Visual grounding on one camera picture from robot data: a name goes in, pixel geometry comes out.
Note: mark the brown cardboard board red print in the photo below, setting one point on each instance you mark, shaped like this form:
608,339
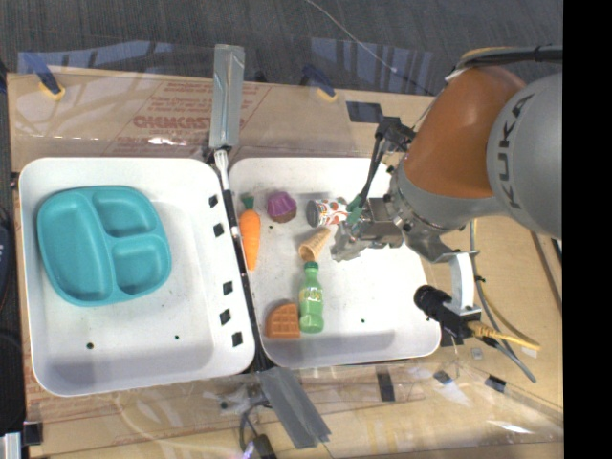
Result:
143,108

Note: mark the brown waffle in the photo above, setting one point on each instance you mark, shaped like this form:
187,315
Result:
283,323

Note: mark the white plastic tray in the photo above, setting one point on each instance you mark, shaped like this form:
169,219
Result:
373,304
143,352

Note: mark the green plastic bottle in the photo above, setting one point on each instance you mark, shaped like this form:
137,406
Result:
311,304

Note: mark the blue divided plate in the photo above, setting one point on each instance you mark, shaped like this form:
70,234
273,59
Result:
95,251

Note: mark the purple cupcake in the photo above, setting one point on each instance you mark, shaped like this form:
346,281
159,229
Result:
281,207

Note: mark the orange carrot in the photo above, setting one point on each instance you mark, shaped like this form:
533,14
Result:
250,232

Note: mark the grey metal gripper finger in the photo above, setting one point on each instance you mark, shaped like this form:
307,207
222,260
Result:
345,231
345,251

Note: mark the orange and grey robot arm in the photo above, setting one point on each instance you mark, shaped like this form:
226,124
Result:
459,132

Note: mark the black cylinder on white bracket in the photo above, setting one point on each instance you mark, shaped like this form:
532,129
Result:
437,304

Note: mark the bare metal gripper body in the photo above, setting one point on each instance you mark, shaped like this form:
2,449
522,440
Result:
382,227

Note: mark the tan ice cream cone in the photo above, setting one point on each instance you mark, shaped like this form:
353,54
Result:
315,246

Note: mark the small red patterned can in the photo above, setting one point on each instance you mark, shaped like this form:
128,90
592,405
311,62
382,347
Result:
327,212

